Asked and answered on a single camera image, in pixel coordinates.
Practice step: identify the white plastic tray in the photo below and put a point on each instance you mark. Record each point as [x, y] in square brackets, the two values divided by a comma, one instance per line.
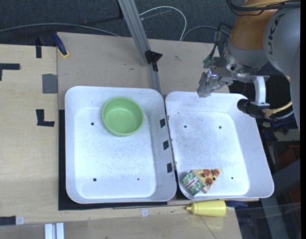
[113, 163]
[205, 146]

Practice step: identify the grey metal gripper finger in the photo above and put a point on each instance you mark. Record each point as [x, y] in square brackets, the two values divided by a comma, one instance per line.
[202, 87]
[212, 83]

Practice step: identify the green and white carton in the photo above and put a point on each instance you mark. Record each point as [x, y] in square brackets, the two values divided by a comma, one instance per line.
[191, 183]

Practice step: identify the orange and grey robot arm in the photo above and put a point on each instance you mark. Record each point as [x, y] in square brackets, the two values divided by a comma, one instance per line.
[252, 31]

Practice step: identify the brown cardboard board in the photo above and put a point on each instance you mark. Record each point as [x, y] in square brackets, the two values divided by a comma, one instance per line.
[105, 63]

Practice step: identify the black cylinder on white bracket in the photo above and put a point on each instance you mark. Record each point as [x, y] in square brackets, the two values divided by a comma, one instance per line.
[260, 88]

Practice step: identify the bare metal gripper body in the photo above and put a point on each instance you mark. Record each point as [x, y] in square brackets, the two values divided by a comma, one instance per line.
[224, 70]

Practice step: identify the yellow squeeze bottle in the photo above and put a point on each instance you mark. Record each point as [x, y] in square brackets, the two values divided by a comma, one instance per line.
[209, 208]

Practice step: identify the toy pizza slice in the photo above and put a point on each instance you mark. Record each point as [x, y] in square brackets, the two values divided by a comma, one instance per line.
[209, 177]

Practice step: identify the green bowl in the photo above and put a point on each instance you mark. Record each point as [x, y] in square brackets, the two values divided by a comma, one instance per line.
[123, 117]

